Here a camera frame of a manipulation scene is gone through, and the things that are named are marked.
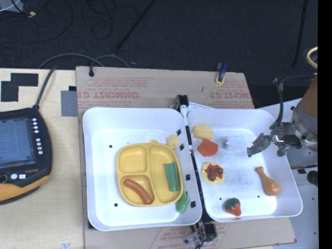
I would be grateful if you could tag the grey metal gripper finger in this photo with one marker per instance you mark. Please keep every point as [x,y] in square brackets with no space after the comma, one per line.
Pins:
[260,143]

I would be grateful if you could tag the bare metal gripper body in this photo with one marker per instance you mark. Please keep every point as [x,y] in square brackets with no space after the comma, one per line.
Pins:
[289,141]

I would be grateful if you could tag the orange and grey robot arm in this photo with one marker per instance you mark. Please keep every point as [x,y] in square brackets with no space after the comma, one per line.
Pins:
[310,95]

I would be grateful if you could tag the clear plastic bottle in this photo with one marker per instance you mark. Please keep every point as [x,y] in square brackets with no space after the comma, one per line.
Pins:
[233,142]

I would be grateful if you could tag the white plastic tray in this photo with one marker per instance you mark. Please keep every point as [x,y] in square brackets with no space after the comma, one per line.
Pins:
[243,175]
[103,165]

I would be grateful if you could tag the brown toy chicken drumstick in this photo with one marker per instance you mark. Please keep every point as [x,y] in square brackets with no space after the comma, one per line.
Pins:
[269,184]

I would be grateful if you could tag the orange toy pepper piece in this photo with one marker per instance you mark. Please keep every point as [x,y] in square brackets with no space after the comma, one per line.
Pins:
[207,148]

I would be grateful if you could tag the toy spaghetti with meatballs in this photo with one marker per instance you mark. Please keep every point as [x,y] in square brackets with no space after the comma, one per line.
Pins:
[213,173]

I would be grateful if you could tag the yellow toy corn piece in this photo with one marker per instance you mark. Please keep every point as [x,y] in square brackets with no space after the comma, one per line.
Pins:
[202,132]

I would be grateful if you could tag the thin black and white rod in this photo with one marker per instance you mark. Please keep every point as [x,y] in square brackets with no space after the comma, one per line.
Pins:
[195,165]

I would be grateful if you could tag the red toy strawberry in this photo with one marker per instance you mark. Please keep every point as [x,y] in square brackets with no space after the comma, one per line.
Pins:
[233,207]

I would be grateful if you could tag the white printed paper slip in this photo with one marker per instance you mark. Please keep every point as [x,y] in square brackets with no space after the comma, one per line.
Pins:
[201,106]

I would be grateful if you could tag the small yellow toy pasta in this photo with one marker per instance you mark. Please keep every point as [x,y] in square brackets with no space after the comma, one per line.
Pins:
[172,141]

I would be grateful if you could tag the green toy celery stick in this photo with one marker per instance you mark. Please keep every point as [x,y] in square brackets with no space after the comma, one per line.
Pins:
[171,176]

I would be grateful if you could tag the brown cardboard board red print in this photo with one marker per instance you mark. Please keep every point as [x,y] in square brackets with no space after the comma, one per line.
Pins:
[155,92]

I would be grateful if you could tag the yellow divided plate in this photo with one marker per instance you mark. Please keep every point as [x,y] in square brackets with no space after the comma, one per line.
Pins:
[135,159]

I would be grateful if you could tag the red-brown toy sausage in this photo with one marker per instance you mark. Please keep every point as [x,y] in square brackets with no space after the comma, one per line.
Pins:
[137,191]

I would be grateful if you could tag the black cylinder on white bracket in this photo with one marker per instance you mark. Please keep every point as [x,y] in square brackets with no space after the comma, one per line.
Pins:
[313,178]

